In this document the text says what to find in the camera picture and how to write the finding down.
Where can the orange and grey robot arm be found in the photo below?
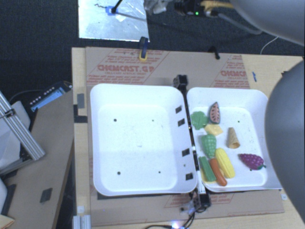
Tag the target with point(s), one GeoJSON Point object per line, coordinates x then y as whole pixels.
{"type": "Point", "coordinates": [283, 128]}

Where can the brown cardboard board red print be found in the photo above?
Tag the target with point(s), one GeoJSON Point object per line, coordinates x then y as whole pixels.
{"type": "Point", "coordinates": [166, 65]}

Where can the green lettuce leaf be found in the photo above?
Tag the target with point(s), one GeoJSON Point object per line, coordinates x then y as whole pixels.
{"type": "Point", "coordinates": [198, 120]}

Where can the red watermelon slice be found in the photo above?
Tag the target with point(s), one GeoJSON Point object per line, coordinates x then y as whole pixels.
{"type": "Point", "coordinates": [214, 113]}

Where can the white plastic tray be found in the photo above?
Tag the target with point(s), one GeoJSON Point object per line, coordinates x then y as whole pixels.
{"type": "Point", "coordinates": [247, 137]}
{"type": "Point", "coordinates": [138, 139]}

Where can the yellow cheese wedge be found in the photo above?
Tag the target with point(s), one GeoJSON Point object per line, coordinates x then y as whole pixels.
{"type": "Point", "coordinates": [214, 129]}

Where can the thin black and white rod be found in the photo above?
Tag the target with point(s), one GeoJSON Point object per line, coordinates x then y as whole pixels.
{"type": "Point", "coordinates": [192, 137]}

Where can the green bumpy fruit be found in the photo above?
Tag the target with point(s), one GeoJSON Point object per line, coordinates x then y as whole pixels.
{"type": "Point", "coordinates": [209, 145]}

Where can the tan ice cream cone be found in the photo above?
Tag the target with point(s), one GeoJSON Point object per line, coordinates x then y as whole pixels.
{"type": "Point", "coordinates": [232, 138]}

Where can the green celery stick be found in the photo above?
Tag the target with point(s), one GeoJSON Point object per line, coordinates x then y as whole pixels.
{"type": "Point", "coordinates": [206, 168]}

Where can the yellow corn cob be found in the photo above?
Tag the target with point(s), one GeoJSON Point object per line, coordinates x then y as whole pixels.
{"type": "Point", "coordinates": [225, 162]}

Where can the orange carrot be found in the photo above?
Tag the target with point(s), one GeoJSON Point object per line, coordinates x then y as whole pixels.
{"type": "Point", "coordinates": [217, 172]}

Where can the purple grapes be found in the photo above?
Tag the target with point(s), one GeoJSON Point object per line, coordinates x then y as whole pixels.
{"type": "Point", "coordinates": [251, 161]}

